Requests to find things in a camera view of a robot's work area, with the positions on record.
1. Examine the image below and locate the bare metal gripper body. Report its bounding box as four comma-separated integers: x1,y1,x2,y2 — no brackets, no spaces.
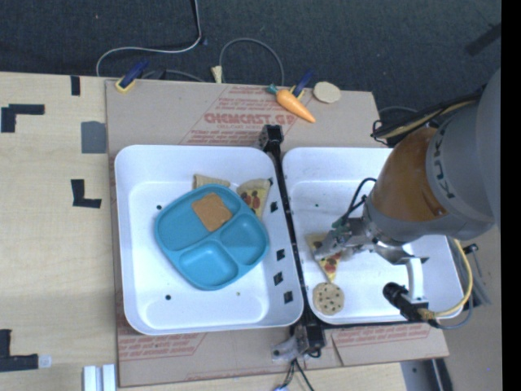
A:
329,217,408,257

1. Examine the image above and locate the yellow pizza slice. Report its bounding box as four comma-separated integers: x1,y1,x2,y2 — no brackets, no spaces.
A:
236,178,273,219
305,232,344,285

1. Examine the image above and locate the thin black rod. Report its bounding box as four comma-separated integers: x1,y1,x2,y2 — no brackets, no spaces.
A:
269,138,317,333

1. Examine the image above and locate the white plastic tray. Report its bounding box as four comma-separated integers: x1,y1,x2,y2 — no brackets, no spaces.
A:
281,147,467,326
113,143,304,336

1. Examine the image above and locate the chocolate chip biscuit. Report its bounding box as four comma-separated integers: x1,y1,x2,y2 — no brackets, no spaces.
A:
312,282,346,315

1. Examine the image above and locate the orange toast slice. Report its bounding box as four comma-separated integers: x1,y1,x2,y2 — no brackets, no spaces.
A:
190,192,234,233

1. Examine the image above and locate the blue divided plate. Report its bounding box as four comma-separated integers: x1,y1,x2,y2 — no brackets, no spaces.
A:
153,183,271,292

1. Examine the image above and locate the tan bread wedge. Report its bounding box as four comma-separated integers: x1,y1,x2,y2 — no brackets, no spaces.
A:
191,173,231,191

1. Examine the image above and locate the orange carrot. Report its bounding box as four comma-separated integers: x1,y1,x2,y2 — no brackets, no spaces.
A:
266,83,317,125

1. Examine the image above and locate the plain tan round biscuit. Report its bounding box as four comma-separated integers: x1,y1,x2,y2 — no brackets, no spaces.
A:
312,81,343,104

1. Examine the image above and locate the brown cardboard board red print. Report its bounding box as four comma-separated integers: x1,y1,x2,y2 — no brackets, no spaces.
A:
104,78,451,389

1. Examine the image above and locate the black cylinder on white bracket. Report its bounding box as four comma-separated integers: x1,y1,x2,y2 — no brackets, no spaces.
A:
382,253,431,323

